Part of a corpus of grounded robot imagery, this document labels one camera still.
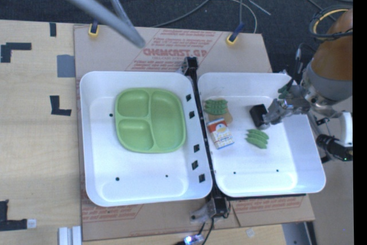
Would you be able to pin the brown cardboard board red print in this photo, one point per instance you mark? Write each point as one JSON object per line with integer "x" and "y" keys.
{"x": 114, "y": 51}

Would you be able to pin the black cylinder on white bracket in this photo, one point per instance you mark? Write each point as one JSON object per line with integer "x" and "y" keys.
{"x": 335, "y": 147}

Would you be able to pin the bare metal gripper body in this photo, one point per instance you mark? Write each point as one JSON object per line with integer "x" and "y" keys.
{"x": 308, "y": 100}

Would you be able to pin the green divided plate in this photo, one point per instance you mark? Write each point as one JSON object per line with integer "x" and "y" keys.
{"x": 166, "y": 117}

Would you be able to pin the green pea pods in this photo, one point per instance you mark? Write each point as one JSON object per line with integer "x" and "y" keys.
{"x": 256, "y": 138}
{"x": 215, "y": 105}

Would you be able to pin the black box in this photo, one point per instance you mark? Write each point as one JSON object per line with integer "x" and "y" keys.
{"x": 257, "y": 114}

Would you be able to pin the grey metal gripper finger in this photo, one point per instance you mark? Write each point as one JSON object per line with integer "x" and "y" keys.
{"x": 275, "y": 106}
{"x": 272, "y": 119}

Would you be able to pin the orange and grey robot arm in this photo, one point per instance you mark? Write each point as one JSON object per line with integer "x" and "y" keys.
{"x": 334, "y": 54}

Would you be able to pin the red and white carton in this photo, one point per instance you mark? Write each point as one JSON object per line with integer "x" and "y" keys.
{"x": 220, "y": 133}

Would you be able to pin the white plastic tray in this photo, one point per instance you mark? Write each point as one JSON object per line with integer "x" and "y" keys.
{"x": 137, "y": 175}
{"x": 258, "y": 169}

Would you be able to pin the thin black rod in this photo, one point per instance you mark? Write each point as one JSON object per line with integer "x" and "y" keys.
{"x": 204, "y": 129}

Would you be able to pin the tan biscuit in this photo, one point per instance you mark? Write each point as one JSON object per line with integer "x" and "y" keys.
{"x": 222, "y": 117}

